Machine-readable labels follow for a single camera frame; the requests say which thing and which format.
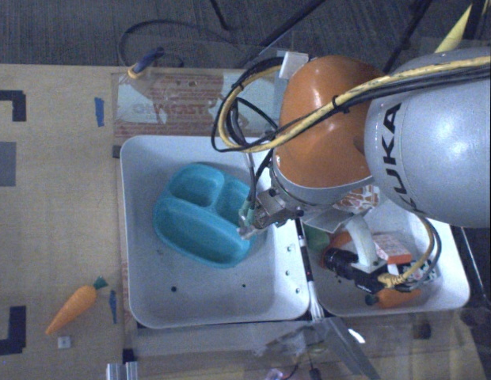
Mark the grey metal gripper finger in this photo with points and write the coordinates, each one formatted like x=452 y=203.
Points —
x=251 y=234

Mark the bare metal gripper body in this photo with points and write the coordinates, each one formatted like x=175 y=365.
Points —
x=275 y=210

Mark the blue divided plate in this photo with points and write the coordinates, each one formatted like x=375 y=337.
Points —
x=190 y=216

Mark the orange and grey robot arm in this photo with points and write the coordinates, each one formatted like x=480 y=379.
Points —
x=324 y=133

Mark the green round toy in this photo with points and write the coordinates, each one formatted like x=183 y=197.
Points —
x=316 y=239

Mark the white plastic tray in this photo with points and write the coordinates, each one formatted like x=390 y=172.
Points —
x=447 y=291
x=214 y=291

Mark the orange round toy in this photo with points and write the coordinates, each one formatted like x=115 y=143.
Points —
x=340 y=239

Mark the orange and white carton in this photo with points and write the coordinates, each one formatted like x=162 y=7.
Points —
x=394 y=248

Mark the orange carrot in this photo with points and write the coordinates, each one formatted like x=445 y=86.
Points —
x=396 y=298
x=73 y=305

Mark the black and white patterned packet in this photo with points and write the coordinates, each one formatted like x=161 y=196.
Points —
x=427 y=273

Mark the small white square block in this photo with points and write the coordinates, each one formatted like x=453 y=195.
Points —
x=64 y=342

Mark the black cylinder on white bracket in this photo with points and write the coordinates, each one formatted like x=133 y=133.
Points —
x=348 y=267

